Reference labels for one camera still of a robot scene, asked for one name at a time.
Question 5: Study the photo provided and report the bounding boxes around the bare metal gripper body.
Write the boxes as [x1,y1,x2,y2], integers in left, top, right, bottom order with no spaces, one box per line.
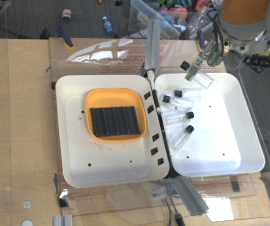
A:
[194,35,270,67]

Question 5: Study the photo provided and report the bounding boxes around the clear bottle with black cap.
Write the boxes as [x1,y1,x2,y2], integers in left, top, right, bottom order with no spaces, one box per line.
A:
[180,60,214,89]
[174,87,204,101]
[162,94,194,110]
[164,111,195,125]
[169,125,195,152]

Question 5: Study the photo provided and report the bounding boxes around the white plastic tray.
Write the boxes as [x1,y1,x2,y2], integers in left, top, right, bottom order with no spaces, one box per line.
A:
[154,73,266,178]
[55,74,170,189]

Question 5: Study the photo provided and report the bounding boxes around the clear plastic storage bin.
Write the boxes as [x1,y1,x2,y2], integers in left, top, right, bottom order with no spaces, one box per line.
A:
[129,0,225,40]

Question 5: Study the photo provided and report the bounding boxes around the orange plastic bowl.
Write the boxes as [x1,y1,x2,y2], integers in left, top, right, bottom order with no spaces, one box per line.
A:
[84,88,147,143]

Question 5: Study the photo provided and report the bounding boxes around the black ribbed rack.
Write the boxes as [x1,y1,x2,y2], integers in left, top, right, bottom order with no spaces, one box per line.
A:
[89,106,141,137]

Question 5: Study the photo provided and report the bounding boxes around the blue bottle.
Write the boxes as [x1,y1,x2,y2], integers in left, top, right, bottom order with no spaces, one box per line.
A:
[102,16,115,36]

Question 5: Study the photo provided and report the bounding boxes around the small can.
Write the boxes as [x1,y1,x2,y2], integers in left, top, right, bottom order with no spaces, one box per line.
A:
[62,8,72,21]

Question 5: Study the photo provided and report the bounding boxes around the black cylinder on white bracket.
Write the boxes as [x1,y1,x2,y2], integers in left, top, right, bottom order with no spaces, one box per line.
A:
[245,45,270,74]

